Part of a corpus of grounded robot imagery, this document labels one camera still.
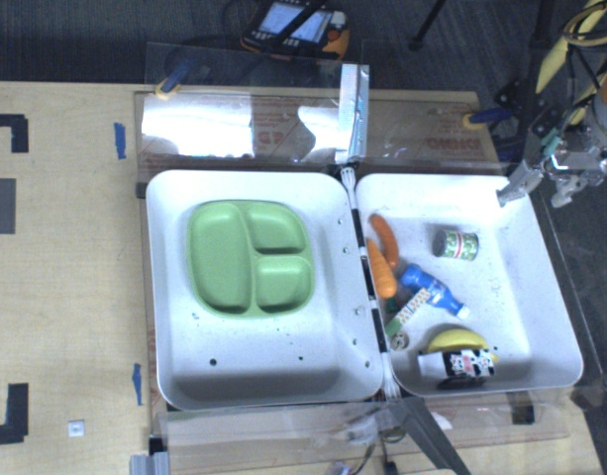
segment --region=plastic bottle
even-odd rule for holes
[[[428,300],[431,306],[449,310],[461,320],[465,319],[470,313],[468,307],[453,297],[451,289],[446,284],[424,272],[417,264],[409,264],[402,273],[400,283],[414,292],[421,288],[427,289],[431,293],[431,298]]]

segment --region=black square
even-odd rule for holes
[[[15,233],[16,192],[16,179],[0,179],[0,234]]]

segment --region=screen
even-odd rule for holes
[[[283,30],[288,23],[296,18],[303,7],[297,5],[283,4],[274,2],[267,12],[265,18],[259,26],[260,32],[268,32],[270,34],[278,34]],[[332,18],[332,13],[329,11],[317,11],[308,20],[303,23],[290,37],[300,41],[308,41],[317,43],[325,27]]]

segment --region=carrot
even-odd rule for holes
[[[366,241],[366,250],[369,253],[369,266],[371,274],[373,274],[373,286],[376,294],[382,299],[393,297],[398,290],[398,282],[393,276],[389,263],[371,239]]]
[[[371,215],[369,222],[375,230],[375,233],[378,234],[378,237],[380,238],[384,258],[389,263],[389,267],[391,269],[395,269],[400,260],[398,241],[395,238],[395,234],[389,227],[387,221],[384,220],[384,218],[382,218],[380,215]]]

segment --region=dark background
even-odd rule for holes
[[[408,50],[435,1],[332,0],[351,23],[345,60],[369,64],[373,88],[473,90],[493,106],[498,90],[527,75],[540,0],[449,0],[425,46]],[[586,2],[556,1],[552,44]],[[253,0],[0,0],[0,80],[142,83],[148,43],[215,36],[197,43],[235,48],[252,11]],[[563,71],[543,97],[565,107]],[[539,189],[553,191],[548,180]],[[556,274],[586,319],[574,321],[587,362],[574,399],[607,472],[607,181],[551,213],[568,270]]]

